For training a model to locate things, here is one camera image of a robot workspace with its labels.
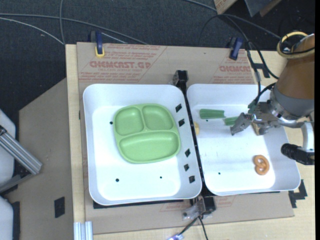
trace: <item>black surface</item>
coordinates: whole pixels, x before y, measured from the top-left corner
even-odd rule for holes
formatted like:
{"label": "black surface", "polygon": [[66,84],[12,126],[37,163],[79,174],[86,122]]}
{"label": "black surface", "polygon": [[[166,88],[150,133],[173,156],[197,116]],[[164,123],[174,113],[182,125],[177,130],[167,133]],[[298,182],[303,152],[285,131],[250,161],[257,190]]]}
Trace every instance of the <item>black surface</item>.
{"label": "black surface", "polygon": [[[61,0],[0,0],[0,13],[59,16]],[[194,0],[211,7],[213,0]],[[182,0],[64,0],[63,17],[96,24],[151,45],[223,48],[232,37],[241,37],[222,17],[204,24],[215,12]],[[315,0],[283,0],[266,16],[250,17],[244,0],[227,12],[282,36],[292,30],[315,32]],[[61,39],[57,19],[4,16],[34,25]],[[234,20],[263,50],[275,50],[277,38],[252,25]],[[63,21],[67,44],[86,42],[90,31],[84,24]],[[120,35],[102,31],[129,44]],[[118,43],[102,36],[105,43]],[[11,119],[24,106],[66,77],[64,46],[25,25],[0,19],[0,109]]]}

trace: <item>dark background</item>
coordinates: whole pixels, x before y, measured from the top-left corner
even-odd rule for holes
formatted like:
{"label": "dark background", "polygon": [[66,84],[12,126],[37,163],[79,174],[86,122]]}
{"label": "dark background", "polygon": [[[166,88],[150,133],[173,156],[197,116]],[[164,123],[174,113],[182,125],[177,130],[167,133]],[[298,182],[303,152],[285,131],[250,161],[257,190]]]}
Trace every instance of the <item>dark background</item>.
{"label": "dark background", "polygon": [[[213,0],[193,1],[214,7]],[[60,2],[0,0],[0,17],[36,26],[61,40],[59,19],[4,15],[58,17]],[[62,12],[64,18],[108,28],[150,45],[223,48],[230,38],[242,36],[225,17],[206,24],[216,13],[183,0],[64,0]],[[251,17],[245,1],[238,0],[225,14],[246,19],[278,36],[292,30],[315,33],[315,0],[282,0],[264,17]],[[260,49],[276,50],[278,38],[238,19],[234,22]],[[87,42],[90,31],[139,43],[97,27],[63,21],[66,44]],[[119,43],[107,36],[103,42]],[[20,109],[66,77],[65,47],[39,30],[0,19],[0,51],[0,109],[16,121]]]}

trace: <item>toy pretzel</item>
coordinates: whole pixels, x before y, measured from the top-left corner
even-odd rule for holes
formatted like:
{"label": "toy pretzel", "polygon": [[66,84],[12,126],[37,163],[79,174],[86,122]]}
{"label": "toy pretzel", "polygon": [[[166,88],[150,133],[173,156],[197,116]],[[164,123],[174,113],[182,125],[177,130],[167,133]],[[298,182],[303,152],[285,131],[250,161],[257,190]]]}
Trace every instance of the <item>toy pretzel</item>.
{"label": "toy pretzel", "polygon": [[259,175],[265,175],[270,169],[270,164],[268,159],[266,159],[261,154],[256,155],[253,158],[253,162],[255,164],[255,171]]}

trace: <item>wooden table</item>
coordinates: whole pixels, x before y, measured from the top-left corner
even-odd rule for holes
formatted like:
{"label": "wooden table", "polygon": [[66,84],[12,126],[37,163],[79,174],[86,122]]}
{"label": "wooden table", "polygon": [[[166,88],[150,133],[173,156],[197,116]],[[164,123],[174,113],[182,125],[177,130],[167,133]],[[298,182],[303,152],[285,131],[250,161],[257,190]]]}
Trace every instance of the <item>wooden table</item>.
{"label": "wooden table", "polygon": [[[264,51],[263,56],[272,71],[279,75],[284,65],[283,58],[279,57],[275,51]],[[254,60],[259,60],[257,53],[253,53],[252,57]],[[79,120],[80,103],[78,90],[77,46],[73,44],[66,45],[66,71],[73,220],[75,223],[84,223],[86,221],[86,214],[83,183],[81,124]],[[262,80],[262,84],[265,86],[272,82],[272,79]],[[299,129],[286,129],[291,143],[302,145],[302,134],[300,131],[301,130]],[[210,240],[316,239],[315,167],[298,164],[298,169],[300,171],[301,178],[304,180],[308,196],[305,200],[297,201],[297,208],[294,209],[294,217],[209,224],[205,226],[208,238]],[[181,230],[182,228],[164,228],[123,233],[97,234],[94,235],[93,238],[95,240],[166,240]],[[205,239],[203,229],[199,225],[192,226],[183,235],[186,240]]]}

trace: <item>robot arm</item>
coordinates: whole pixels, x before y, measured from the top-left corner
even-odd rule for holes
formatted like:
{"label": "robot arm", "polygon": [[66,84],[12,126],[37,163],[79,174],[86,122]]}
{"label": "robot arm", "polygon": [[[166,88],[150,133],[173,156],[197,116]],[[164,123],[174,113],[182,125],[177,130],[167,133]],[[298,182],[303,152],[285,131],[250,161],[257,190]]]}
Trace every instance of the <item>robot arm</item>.
{"label": "robot arm", "polygon": [[[291,51],[285,52],[281,46],[292,36],[303,38]],[[269,100],[257,104],[253,101],[248,106],[248,113],[241,113],[230,131],[234,135],[252,125],[257,135],[264,135],[272,127],[301,128],[303,146],[286,143],[281,152],[304,165],[314,165],[313,128],[310,122],[298,120],[315,110],[315,35],[303,32],[287,34],[278,43],[277,51],[288,61],[278,81],[263,90],[270,90]]]}

